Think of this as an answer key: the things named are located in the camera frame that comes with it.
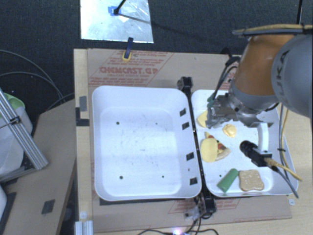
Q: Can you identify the brown cardboard board red print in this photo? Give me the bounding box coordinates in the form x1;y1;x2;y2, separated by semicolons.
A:
87;48;293;234

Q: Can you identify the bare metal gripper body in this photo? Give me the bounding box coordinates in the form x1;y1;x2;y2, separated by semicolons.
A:
212;94;260;127

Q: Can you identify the yellow round toy food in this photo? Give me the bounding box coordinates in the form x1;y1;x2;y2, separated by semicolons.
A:
196;110;210;128

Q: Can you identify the black cylinder on white bracket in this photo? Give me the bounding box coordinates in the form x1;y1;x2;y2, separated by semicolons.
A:
239;122;273;167

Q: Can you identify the toy pizza slice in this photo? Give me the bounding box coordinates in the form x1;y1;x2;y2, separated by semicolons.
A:
204;131;231;162

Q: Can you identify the brown toy bread slice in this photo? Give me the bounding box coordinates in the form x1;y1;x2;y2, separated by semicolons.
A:
238;169;265;192

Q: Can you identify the pale yellow toy food lump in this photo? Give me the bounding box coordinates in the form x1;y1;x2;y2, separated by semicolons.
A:
222;123;237;139

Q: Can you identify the white plastic tray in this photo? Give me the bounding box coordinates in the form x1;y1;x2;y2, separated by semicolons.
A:
91;85;202;202
190;89;299;197

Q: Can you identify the green cylinder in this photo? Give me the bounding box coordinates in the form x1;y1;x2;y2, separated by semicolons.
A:
216;168;239;193

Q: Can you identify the thin black rod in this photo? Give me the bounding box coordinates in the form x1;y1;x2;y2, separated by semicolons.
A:
182;87;211;205

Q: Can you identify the yellow oval toy food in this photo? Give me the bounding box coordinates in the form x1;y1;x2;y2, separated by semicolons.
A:
200;138;219;163

